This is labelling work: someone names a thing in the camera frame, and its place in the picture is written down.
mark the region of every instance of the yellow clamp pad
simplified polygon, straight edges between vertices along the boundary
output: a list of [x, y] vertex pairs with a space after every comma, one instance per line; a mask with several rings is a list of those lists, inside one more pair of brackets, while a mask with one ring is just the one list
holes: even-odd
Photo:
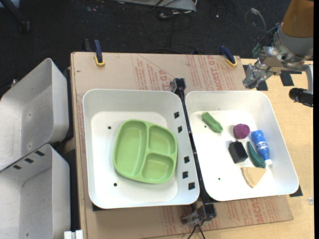
[[98, 66], [104, 66], [105, 65], [105, 62], [104, 62], [104, 58], [102, 57], [102, 62], [100, 63], [98, 61], [98, 57], [95, 55], [94, 56], [94, 59], [95, 59], [95, 63], [98, 65]]
[[230, 62], [229, 59], [226, 59], [227, 63], [230, 64], [232, 67], [237, 66], [237, 61], [235, 61], [235, 64], [233, 64], [232, 62]]

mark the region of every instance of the cardboard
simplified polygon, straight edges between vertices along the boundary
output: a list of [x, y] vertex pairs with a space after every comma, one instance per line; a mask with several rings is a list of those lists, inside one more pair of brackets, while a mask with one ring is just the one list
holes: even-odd
[[[95, 64], [94, 53], [75, 52], [72, 84], [79, 178], [80, 223], [85, 238], [142, 239], [189, 233], [181, 217], [189, 206], [165, 206], [93, 211], [88, 195], [83, 95], [90, 89], [167, 90], [174, 78], [185, 78], [186, 92], [195, 90], [245, 90], [241, 60], [231, 67], [222, 56], [103, 53], [104, 67]], [[286, 196], [218, 202], [217, 217], [202, 229], [218, 230], [293, 219]]]

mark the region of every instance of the blue clamp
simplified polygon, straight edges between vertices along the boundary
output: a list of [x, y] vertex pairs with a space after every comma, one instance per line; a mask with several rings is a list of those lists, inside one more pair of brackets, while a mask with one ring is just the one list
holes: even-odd
[[94, 40], [94, 47], [95, 47], [95, 53], [96, 55], [94, 56], [95, 62], [98, 66], [104, 66], [105, 62], [102, 56], [102, 49], [99, 40]]
[[235, 60], [233, 54], [227, 49], [224, 45], [219, 47], [219, 51], [222, 55], [226, 57], [226, 62], [230, 64], [232, 67], [237, 66], [237, 61]]

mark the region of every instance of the robotic arm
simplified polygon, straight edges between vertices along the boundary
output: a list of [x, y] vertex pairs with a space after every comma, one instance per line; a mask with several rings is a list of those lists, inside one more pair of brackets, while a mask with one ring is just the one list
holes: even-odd
[[308, 89], [293, 88], [291, 99], [313, 107], [313, 67], [305, 60], [314, 53], [314, 0], [292, 0], [286, 15], [274, 35], [271, 47], [262, 48], [257, 62], [249, 64], [243, 85], [253, 89], [272, 75], [282, 70], [304, 71], [308, 78]]

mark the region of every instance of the cucumber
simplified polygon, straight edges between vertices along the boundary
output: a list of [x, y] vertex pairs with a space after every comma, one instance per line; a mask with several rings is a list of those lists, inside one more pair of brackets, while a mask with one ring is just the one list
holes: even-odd
[[203, 113], [201, 117], [203, 121], [205, 121], [214, 132], [221, 133], [223, 127], [208, 112]]
[[249, 156], [254, 166], [265, 168], [266, 164], [265, 164], [264, 158], [261, 155], [259, 155], [257, 152], [255, 152], [254, 147], [250, 142], [247, 142], [247, 145], [248, 145]]

